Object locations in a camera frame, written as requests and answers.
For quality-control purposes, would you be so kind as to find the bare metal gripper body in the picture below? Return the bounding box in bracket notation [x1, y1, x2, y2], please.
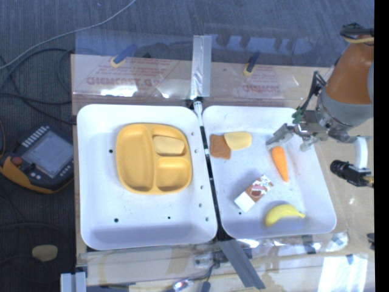
[292, 108, 357, 143]

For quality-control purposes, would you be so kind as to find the white and brown carton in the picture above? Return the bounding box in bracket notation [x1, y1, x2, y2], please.
[233, 175, 274, 214]

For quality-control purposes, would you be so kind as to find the brown toast slice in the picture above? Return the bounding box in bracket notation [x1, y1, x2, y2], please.
[209, 134, 232, 161]

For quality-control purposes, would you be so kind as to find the pale yellow bread slice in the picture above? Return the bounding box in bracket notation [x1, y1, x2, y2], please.
[152, 135, 186, 157]
[31, 244, 59, 263]

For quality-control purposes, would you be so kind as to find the yellow banana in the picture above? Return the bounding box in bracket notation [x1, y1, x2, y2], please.
[264, 203, 306, 228]

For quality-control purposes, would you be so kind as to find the yellow round bread slice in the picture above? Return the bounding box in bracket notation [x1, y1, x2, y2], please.
[224, 131, 253, 151]

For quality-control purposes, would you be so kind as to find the brown cardboard board red print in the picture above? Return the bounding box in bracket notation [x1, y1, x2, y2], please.
[70, 53, 375, 287]

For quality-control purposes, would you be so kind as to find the black cylinder on white bracket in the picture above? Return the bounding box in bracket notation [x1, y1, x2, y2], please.
[329, 135, 373, 188]

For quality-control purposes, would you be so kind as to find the orange carrot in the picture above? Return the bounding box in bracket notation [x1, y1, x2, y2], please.
[270, 145, 290, 183]

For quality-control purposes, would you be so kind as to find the white plastic tray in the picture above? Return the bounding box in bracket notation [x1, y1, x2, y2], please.
[201, 105, 337, 240]
[76, 103, 219, 251]

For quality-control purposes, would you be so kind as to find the yellow divided plate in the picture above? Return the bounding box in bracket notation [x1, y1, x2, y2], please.
[115, 122, 193, 195]

